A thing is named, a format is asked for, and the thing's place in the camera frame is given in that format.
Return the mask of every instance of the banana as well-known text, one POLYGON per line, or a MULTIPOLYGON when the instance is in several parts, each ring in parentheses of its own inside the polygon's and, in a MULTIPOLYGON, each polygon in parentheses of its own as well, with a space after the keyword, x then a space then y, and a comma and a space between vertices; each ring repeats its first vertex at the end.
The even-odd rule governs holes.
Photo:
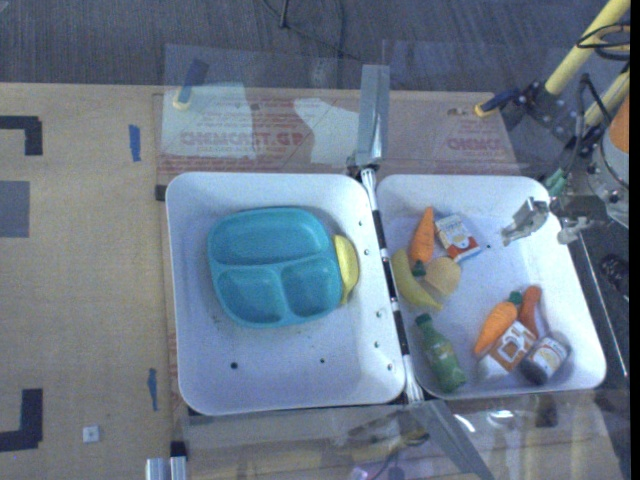
POLYGON ((358 268, 358 255, 353 244, 347 237, 342 235, 333 235, 333 246, 338 257, 338 266, 340 267, 340 276, 342 277, 342 298, 340 304, 347 302, 347 297, 360 277, 360 269, 358 268))
POLYGON ((429 293, 420 286, 416 278, 413 277, 409 257, 405 249, 398 249, 395 254, 391 256, 391 269, 393 270, 393 277, 396 281, 398 291, 407 301, 418 307, 431 306, 438 311, 442 309, 442 304, 429 295, 429 293))

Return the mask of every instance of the white square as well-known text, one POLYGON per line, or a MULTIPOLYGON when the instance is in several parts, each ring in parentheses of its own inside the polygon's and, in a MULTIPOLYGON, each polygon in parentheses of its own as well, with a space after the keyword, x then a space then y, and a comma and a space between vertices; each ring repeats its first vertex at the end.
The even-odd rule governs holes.
POLYGON ((100 441, 100 427, 98 425, 92 425, 82 429, 83 443, 97 443, 98 441, 100 441))

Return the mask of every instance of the orange carrot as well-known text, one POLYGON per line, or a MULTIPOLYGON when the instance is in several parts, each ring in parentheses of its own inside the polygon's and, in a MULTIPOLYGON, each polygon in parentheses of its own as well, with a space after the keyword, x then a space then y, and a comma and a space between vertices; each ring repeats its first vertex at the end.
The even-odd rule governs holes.
POLYGON ((518 310, 513 302, 505 301, 495 305, 482 324, 473 352, 483 354, 518 318, 518 310))
POLYGON ((522 306, 518 320, 522 322, 536 337, 539 336, 536 325, 536 306, 542 297, 542 289, 539 286, 529 286, 522 295, 522 306))
POLYGON ((433 223, 433 208, 429 206, 424 211, 409 245, 409 260, 411 261, 411 271, 414 276, 425 275, 424 267, 433 256, 435 239, 436 230, 433 223))

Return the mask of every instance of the yellow tube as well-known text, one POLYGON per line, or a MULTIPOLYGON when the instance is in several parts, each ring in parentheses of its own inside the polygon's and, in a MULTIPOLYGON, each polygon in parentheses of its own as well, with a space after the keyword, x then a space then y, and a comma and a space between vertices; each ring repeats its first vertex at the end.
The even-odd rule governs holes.
MULTIPOLYGON (((608 111, 616 108, 620 102, 629 94, 629 88, 631 86, 631 68, 627 69, 624 73, 620 73, 613 83, 607 89, 602 97, 602 104, 608 111)), ((602 111, 597 103, 592 103, 591 106, 584 113, 584 124, 586 127, 597 126, 603 119, 602 111)))
MULTIPOLYGON (((583 35, 587 35, 597 28, 616 23, 624 13, 627 12, 630 6, 631 0, 609 0, 583 35)), ((592 52, 593 50, 590 48, 583 49, 574 46, 545 82, 544 88, 546 91, 555 96, 560 95, 569 83, 569 80, 573 78, 578 69, 587 61, 592 52)))

